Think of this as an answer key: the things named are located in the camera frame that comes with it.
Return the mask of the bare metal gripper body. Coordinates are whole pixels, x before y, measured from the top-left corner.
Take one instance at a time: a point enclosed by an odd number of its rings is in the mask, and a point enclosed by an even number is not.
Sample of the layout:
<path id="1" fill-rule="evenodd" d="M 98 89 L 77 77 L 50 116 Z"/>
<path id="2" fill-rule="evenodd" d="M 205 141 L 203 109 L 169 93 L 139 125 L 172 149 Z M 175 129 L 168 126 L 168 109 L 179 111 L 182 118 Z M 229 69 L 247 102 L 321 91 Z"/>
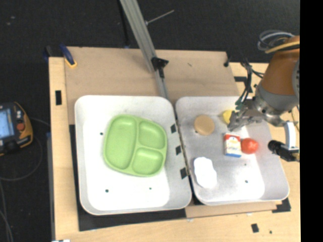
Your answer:
<path id="1" fill-rule="evenodd" d="M 285 121 L 281 119 L 281 112 L 275 110 L 260 97 L 246 99 L 242 103 L 241 109 L 237 112 L 237 116 L 238 118 L 261 116 L 262 121 L 266 121 L 275 127 L 282 127 L 285 124 Z"/>

